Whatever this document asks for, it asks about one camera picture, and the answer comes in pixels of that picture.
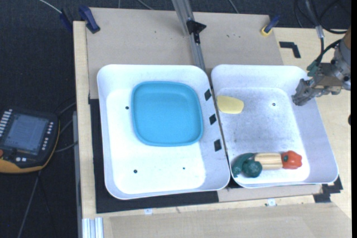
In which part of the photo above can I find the brown cardboard board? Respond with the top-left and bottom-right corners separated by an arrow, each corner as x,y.
85,7 -> 322,203

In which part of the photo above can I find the white plastic tray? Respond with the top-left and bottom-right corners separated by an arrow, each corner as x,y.
96,64 -> 231,201
210,64 -> 339,189

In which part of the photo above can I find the blue plate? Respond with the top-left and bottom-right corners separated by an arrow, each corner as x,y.
131,80 -> 204,148

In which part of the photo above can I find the red toy pepper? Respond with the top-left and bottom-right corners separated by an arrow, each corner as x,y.
281,150 -> 303,171

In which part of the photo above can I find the yellow toy food piece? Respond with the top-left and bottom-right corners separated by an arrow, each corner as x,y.
216,95 -> 245,115

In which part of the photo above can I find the green curved toy vegetable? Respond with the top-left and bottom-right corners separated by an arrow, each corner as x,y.
231,152 -> 255,178

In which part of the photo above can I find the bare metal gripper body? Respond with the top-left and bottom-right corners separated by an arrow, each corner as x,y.
308,56 -> 351,97

